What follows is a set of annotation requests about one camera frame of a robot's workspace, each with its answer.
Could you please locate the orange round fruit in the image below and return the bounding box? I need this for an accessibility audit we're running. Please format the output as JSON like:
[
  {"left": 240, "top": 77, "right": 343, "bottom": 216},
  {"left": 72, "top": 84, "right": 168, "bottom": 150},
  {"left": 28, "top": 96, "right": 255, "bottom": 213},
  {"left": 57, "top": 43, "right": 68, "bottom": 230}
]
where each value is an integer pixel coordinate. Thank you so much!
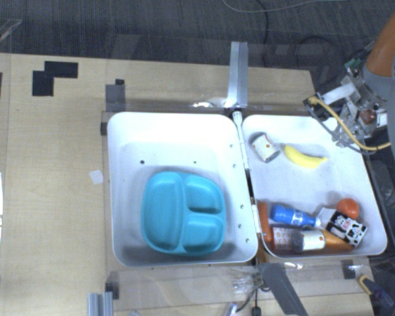
[{"left": 336, "top": 197, "right": 361, "bottom": 220}]

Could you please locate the yellow banana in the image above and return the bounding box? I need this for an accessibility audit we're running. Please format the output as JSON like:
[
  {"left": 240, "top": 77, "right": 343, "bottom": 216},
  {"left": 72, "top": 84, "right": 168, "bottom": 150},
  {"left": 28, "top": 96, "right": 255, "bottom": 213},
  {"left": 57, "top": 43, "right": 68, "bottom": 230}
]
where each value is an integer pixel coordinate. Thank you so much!
[{"left": 284, "top": 144, "right": 329, "bottom": 169}]

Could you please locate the white plastic tray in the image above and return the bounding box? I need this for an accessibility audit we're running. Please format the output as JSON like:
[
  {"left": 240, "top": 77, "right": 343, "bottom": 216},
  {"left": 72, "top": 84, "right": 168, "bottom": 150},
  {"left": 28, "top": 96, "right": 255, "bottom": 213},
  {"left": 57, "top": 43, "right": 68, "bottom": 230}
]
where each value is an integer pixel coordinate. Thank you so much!
[
  {"left": 242, "top": 114, "right": 388, "bottom": 260},
  {"left": 107, "top": 111, "right": 259, "bottom": 269}
]

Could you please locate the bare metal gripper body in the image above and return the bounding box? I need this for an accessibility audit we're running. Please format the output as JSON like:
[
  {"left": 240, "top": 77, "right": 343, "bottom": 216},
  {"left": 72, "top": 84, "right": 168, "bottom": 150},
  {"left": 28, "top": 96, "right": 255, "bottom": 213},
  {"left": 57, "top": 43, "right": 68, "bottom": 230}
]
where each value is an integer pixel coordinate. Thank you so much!
[{"left": 340, "top": 76, "right": 388, "bottom": 137}]

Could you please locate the blue bottle with white cap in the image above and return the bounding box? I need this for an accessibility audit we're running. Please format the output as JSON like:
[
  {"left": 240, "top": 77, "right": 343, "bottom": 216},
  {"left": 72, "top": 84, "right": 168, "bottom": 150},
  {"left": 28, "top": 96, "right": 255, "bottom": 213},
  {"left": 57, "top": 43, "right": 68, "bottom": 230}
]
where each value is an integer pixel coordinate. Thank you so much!
[{"left": 270, "top": 204, "right": 322, "bottom": 228}]

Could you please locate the black and white cow carton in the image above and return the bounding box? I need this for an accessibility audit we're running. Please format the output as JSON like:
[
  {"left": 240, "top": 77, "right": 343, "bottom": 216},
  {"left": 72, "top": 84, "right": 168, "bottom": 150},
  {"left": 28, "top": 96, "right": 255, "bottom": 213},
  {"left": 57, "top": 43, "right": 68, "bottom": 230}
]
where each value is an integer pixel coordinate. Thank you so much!
[{"left": 317, "top": 207, "right": 368, "bottom": 247}]

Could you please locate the blue divided plate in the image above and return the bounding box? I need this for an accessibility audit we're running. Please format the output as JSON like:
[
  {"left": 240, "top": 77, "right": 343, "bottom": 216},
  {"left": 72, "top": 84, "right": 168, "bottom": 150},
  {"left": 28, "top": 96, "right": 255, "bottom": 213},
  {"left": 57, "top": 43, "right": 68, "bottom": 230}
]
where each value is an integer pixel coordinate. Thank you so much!
[{"left": 140, "top": 171, "right": 227, "bottom": 255}]

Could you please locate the orange bottle with white label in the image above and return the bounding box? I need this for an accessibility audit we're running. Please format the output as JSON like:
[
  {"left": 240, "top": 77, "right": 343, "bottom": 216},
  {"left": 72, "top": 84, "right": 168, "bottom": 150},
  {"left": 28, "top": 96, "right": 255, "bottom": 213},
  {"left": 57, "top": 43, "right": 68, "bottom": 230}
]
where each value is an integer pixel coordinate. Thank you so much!
[{"left": 269, "top": 225, "right": 327, "bottom": 255}]

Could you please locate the white can with orange dots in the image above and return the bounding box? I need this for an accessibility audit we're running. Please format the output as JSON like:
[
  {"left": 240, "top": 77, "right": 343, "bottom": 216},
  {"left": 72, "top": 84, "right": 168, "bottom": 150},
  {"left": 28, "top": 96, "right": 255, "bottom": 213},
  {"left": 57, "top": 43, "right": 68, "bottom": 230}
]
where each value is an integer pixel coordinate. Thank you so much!
[{"left": 250, "top": 132, "right": 281, "bottom": 163}]

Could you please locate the thin black and white rod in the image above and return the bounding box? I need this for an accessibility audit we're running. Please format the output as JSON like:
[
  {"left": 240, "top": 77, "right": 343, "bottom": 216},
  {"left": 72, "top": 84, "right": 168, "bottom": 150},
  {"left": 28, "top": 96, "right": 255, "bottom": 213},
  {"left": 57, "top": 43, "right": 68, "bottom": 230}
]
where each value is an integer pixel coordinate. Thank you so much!
[{"left": 232, "top": 109, "right": 263, "bottom": 235}]

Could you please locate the orange sausage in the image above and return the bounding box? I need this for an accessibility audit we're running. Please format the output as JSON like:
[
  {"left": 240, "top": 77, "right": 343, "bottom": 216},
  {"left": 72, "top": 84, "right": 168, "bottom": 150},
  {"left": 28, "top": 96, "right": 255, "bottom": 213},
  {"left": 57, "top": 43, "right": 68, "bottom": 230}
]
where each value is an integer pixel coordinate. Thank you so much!
[{"left": 257, "top": 201, "right": 273, "bottom": 243}]

